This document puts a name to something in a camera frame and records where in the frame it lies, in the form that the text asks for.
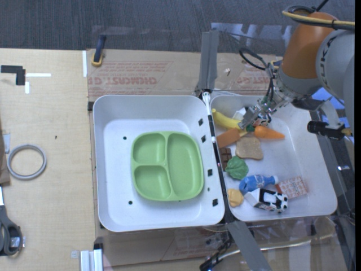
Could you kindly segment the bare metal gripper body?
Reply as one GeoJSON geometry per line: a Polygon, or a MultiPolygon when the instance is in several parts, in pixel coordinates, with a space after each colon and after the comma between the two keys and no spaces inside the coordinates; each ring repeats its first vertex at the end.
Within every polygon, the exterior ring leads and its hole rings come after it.
{"type": "Polygon", "coordinates": [[[253,110],[257,115],[270,115],[284,107],[294,99],[294,92],[288,89],[282,81],[271,79],[266,95],[257,100],[253,110]]]}

